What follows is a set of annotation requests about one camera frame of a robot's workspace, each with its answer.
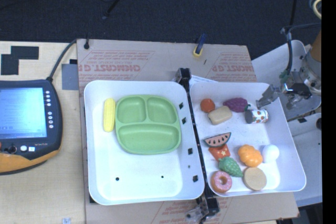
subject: black floor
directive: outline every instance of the black floor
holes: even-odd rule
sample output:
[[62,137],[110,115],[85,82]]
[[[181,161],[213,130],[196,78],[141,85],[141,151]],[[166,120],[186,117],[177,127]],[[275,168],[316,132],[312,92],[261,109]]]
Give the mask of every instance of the black floor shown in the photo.
[[[0,0],[0,40],[71,42],[75,38],[248,46],[251,59],[286,42],[280,29],[319,23],[310,0]],[[292,38],[313,43],[319,28]]]

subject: toy can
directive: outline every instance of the toy can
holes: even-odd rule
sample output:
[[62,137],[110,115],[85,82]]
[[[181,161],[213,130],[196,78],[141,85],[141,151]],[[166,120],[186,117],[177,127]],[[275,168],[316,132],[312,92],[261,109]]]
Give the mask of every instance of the toy can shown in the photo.
[[265,123],[268,121],[268,111],[266,109],[249,109],[245,111],[247,123]]

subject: touchscreen display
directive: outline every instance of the touchscreen display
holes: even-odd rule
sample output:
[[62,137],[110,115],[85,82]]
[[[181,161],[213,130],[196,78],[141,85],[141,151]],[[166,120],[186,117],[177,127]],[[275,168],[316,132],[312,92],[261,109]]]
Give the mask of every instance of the touchscreen display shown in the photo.
[[46,136],[43,88],[0,88],[0,139]]

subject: donut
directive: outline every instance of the donut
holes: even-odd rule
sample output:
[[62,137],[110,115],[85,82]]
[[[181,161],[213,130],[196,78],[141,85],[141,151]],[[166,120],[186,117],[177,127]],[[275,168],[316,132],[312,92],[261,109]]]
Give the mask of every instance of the donut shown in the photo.
[[224,171],[216,171],[211,176],[211,186],[218,193],[225,193],[232,187],[231,176]]

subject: toy cookie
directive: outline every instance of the toy cookie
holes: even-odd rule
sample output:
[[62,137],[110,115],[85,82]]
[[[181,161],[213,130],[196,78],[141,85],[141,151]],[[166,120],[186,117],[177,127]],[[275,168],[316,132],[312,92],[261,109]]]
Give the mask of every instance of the toy cookie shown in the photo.
[[262,190],[266,186],[267,178],[260,168],[249,167],[244,171],[243,182],[252,190]]

